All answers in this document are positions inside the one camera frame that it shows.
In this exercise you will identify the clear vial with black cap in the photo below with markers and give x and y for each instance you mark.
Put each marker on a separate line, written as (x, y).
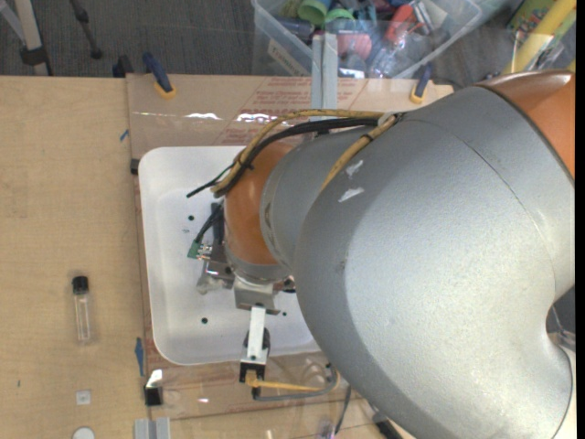
(82, 309)

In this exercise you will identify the brown cardboard board, red print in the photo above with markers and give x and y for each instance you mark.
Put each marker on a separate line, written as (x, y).
(192, 103)

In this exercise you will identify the white plastic tray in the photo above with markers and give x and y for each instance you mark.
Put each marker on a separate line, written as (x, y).
(178, 254)

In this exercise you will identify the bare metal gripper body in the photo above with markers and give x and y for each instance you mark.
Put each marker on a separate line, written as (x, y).
(256, 296)

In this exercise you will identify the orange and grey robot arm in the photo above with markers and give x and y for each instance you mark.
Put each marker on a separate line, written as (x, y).
(434, 254)

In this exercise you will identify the clear plastic storage bin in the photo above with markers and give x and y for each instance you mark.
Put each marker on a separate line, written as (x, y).
(365, 57)

